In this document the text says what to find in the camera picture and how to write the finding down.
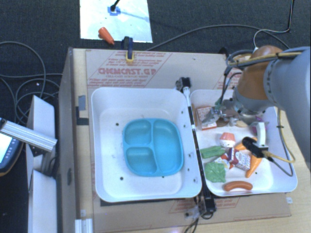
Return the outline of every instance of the dark floor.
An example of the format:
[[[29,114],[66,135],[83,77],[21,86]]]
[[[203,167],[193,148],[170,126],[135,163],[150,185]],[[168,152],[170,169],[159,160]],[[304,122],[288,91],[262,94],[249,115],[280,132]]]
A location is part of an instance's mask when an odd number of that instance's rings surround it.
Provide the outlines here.
[[[191,29],[219,24],[242,24],[283,31],[287,28],[291,0],[147,0],[153,44],[135,43],[135,50],[145,50]],[[29,45],[42,57],[47,73],[62,73],[68,47],[120,49],[105,42],[80,39],[79,0],[0,0],[0,44],[17,41]],[[289,33],[277,35],[290,48],[310,46],[311,0],[295,0]],[[253,49],[255,29],[225,26],[200,30],[181,37],[158,51],[217,53]],[[285,48],[271,36],[261,33],[256,43]],[[42,73],[37,57],[17,45],[0,45],[0,75]],[[56,83],[60,76],[50,77]],[[27,79],[0,79],[0,117],[15,121],[13,97]],[[40,81],[24,86],[40,91]],[[57,91],[47,84],[46,92]],[[20,102],[28,108],[31,97]],[[27,232],[28,194],[25,155],[21,154],[12,171],[0,178],[0,233]]]

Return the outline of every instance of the blue plate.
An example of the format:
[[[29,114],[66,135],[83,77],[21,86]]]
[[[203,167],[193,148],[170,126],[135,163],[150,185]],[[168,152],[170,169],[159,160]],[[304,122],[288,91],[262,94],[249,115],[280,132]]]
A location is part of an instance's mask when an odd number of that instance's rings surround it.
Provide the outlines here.
[[[175,124],[168,120],[133,120],[125,126],[122,136],[125,162],[137,175],[172,175],[184,164],[179,131]]]

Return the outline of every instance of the orange object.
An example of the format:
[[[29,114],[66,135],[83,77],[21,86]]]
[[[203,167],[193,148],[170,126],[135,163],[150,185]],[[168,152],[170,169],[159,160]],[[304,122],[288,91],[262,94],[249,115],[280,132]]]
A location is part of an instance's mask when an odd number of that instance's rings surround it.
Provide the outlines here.
[[[252,154],[251,167],[249,170],[246,171],[245,177],[249,178],[253,174],[253,172],[256,170],[256,168],[259,166],[261,161],[262,161],[262,158],[257,158],[256,156]]]
[[[252,190],[253,185],[251,183],[245,182],[245,181],[232,181],[232,182],[228,182],[224,185],[224,190],[226,192],[231,191],[234,188],[243,188],[246,190]]]
[[[105,27],[100,28],[98,30],[98,33],[101,39],[104,39],[109,44],[112,44],[112,45],[115,44],[115,40],[112,38],[111,34],[108,32],[108,30]]]
[[[242,144],[242,142],[241,142],[241,143],[239,143],[238,145],[236,145],[236,146],[234,147],[234,149],[240,151],[240,150],[246,150],[246,147],[245,147],[245,146]]]

